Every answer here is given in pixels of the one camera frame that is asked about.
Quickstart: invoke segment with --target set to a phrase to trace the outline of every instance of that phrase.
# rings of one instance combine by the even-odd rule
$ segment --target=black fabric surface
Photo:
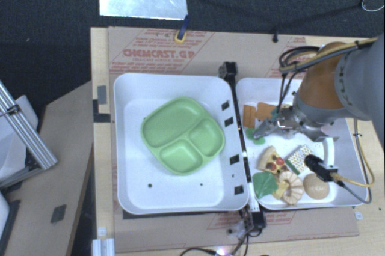
[[[366,0],[368,8],[384,0]],[[180,22],[99,16],[99,0],[0,0],[0,80],[35,110],[87,82],[92,26],[178,28]],[[187,0],[189,29],[373,37],[384,10],[359,0]]]

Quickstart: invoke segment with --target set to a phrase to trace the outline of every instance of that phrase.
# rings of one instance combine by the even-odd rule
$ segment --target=cardboard
[[[354,38],[270,35],[188,31],[184,44],[174,42],[175,30],[109,28],[109,88],[126,72],[217,75],[225,61],[238,65],[237,79],[278,78],[279,55],[293,47],[322,45]],[[109,92],[111,118],[113,93]],[[131,216],[123,213],[116,197],[115,125],[111,121],[112,177],[114,183],[114,237],[116,252],[148,251],[192,246],[236,244],[227,230],[239,220],[238,212],[168,216]],[[263,235],[251,242],[273,242],[359,234],[350,207],[268,212]]]

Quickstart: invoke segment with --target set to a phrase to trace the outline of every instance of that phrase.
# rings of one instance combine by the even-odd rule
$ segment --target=toy pizza slice
[[[274,146],[268,147],[258,161],[258,169],[268,171],[274,175],[288,171],[285,161],[279,156]]]

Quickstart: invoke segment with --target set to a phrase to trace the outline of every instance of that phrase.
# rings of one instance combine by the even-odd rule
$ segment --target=white tray
[[[301,81],[299,80],[293,80],[289,93],[296,91],[300,86],[300,83]],[[241,117],[243,115],[244,105],[252,105],[256,107],[259,102],[269,103],[272,105],[278,104],[280,84],[280,79],[241,79],[236,86]],[[292,100],[293,96],[288,94],[283,103],[291,104]],[[324,146],[322,143],[312,142],[309,138],[301,133],[297,133],[291,140],[285,139],[279,132],[272,133],[265,138],[266,143],[263,145],[255,145],[252,140],[247,139],[244,129],[251,175],[257,172],[261,172],[256,168],[257,162],[259,160],[259,156],[269,146],[275,146],[278,154],[285,159],[286,156],[293,153],[301,145],[307,145],[315,155],[327,161],[328,164],[336,165],[339,169],[338,173],[342,176],[355,181],[364,182],[364,176],[359,164],[359,158],[357,157],[357,153],[355,151],[353,140],[346,120],[336,120],[334,125],[325,126],[323,131],[329,136],[339,137],[339,139],[334,143],[334,152],[332,148],[333,146],[328,148],[328,146]],[[301,173],[300,178],[303,180],[303,178],[305,178],[305,176],[309,173],[309,170]],[[337,186],[337,184],[329,183],[329,185],[330,193],[323,200],[314,200],[313,198],[304,194],[299,202],[296,203],[296,205],[290,206],[281,200],[275,199],[272,195],[267,195],[259,199],[258,202],[262,206],[271,210],[357,206],[361,204],[357,198],[352,196],[345,189]],[[366,198],[368,193],[367,189],[353,185],[350,185],[350,188],[362,198]]]
[[[141,140],[144,117],[171,99],[197,100],[222,128],[222,152],[197,172],[180,176],[168,171]],[[248,200],[233,98],[229,85],[211,76],[128,73],[114,84],[118,199],[128,212],[238,210]],[[223,104],[229,107],[222,110]],[[225,121],[233,118],[233,124]]]

